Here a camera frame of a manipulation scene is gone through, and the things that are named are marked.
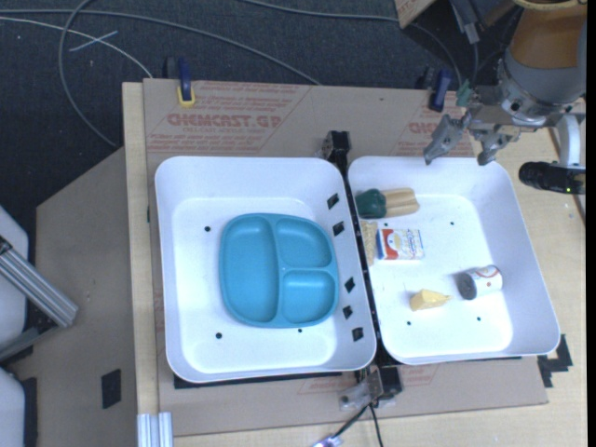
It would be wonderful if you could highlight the white plastic tray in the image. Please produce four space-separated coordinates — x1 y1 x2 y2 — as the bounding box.
346 155 562 366
154 156 378 384

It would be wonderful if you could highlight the black cylinder on white bracket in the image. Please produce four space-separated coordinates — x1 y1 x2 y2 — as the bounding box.
518 113 587 196

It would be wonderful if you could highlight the yellow toy cheese wedge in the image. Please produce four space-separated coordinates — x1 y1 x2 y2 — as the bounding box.
409 288 453 313

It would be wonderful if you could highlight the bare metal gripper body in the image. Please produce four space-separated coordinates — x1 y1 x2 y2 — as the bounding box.
463 84 565 142

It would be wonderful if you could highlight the blue divided plate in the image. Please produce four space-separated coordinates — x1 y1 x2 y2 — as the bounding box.
218 212 340 330

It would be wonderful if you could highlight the white orange blue carton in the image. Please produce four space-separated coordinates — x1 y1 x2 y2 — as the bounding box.
374 227 427 263

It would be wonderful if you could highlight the tan toy hot dog bun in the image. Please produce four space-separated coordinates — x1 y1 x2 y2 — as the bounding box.
383 187 420 217

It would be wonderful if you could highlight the beige toy waffle biscuit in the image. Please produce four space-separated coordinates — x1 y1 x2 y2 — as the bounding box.
359 219 380 267

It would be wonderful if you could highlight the green toy pepper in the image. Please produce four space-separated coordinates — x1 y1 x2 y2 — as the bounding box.
355 188 389 219

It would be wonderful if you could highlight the brown cardboard board red print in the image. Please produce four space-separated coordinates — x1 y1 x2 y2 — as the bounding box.
142 77 550 439

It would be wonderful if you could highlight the small white can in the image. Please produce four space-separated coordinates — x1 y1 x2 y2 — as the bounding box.
455 264 504 301

